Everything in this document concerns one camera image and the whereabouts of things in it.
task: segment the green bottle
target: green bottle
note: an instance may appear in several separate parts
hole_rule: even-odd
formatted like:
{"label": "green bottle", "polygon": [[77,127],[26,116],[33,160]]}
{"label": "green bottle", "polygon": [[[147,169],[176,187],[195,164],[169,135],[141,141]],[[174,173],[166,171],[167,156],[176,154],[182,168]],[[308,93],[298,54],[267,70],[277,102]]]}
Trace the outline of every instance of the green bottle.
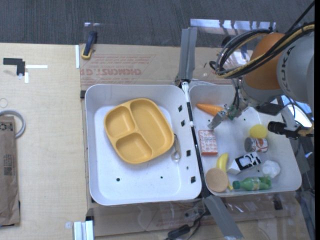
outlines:
{"label": "green bottle", "polygon": [[242,181],[235,180],[232,183],[235,190],[245,189],[248,191],[254,190],[268,190],[271,188],[270,177],[247,177]]}

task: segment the toy banana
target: toy banana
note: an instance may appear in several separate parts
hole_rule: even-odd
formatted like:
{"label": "toy banana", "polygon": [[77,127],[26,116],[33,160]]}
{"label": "toy banana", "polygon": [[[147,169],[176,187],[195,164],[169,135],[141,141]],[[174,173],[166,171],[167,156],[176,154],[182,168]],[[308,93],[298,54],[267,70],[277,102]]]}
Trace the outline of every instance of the toy banana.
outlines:
{"label": "toy banana", "polygon": [[[223,153],[222,155],[220,155],[218,157],[215,167],[223,170],[226,173],[227,172],[226,167],[227,167],[228,159],[229,159],[229,153]],[[230,185],[230,182],[228,182],[228,188],[229,188],[229,190],[233,190],[234,189],[234,187],[232,185]]]}

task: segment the bottle cap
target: bottle cap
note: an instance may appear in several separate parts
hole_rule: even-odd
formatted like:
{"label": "bottle cap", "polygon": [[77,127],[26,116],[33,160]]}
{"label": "bottle cap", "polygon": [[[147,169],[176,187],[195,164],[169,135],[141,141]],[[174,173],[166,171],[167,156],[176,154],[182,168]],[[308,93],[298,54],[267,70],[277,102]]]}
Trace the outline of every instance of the bottle cap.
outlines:
{"label": "bottle cap", "polygon": [[232,187],[233,187],[235,190],[240,189],[240,182],[239,182],[238,180],[235,180],[235,181],[232,183]]}

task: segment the orange carrot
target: orange carrot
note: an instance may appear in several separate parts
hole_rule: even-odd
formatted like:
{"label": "orange carrot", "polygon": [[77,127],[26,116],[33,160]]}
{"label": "orange carrot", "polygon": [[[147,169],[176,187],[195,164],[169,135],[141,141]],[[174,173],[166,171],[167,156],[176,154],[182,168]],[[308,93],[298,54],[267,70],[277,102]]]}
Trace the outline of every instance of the orange carrot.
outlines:
{"label": "orange carrot", "polygon": [[215,116],[219,111],[224,109],[222,106],[203,104],[203,103],[197,103],[196,107],[213,116]]}

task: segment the yellow plate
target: yellow plate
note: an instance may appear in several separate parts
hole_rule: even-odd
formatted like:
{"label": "yellow plate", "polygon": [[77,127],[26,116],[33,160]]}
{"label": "yellow plate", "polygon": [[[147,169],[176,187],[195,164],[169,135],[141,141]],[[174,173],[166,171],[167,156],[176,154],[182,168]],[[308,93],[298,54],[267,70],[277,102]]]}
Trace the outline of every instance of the yellow plate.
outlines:
{"label": "yellow plate", "polygon": [[103,123],[113,148],[130,164],[154,159],[174,144],[174,133],[166,117],[147,98],[132,99],[114,107]]}

